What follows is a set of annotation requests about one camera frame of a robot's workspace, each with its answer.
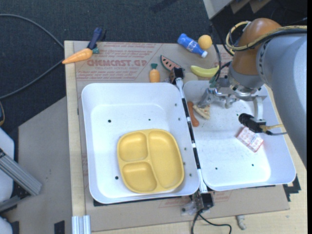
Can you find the yellow banana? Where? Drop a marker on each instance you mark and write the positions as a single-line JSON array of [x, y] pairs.
[[203, 72]]

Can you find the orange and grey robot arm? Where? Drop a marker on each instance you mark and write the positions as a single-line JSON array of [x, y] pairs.
[[280, 69]]

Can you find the long orange carrot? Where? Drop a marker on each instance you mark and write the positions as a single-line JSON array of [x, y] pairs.
[[79, 55]]

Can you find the watermelon slice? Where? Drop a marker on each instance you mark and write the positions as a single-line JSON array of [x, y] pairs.
[[168, 63]]

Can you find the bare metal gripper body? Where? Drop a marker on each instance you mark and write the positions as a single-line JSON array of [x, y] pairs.
[[240, 92]]

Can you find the red and white packet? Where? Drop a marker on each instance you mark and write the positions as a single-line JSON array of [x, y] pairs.
[[249, 139]]

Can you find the yellow divided plate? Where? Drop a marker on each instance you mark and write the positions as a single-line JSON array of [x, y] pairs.
[[161, 155]]

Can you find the thin black and white rod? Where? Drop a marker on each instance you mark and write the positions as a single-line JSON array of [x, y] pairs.
[[194, 145]]

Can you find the orange sausage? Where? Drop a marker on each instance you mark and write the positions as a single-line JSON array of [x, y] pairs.
[[194, 118]]

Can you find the yellow-orange ball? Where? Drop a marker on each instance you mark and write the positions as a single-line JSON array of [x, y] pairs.
[[205, 42]]

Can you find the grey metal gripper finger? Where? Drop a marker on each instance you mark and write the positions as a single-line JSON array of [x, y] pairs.
[[205, 99], [229, 103]]

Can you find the white plastic tray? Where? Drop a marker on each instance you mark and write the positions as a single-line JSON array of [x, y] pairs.
[[229, 155], [136, 111]]

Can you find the brown cardboard board red print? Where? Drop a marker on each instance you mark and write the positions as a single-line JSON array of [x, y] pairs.
[[122, 64]]

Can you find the pizza slice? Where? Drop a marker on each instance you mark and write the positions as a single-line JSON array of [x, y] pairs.
[[204, 112]]

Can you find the blue bottle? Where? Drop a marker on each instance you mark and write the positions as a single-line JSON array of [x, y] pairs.
[[189, 44]]

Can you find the black cylinder on white bracket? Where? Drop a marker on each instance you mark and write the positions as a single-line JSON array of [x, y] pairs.
[[250, 122]]

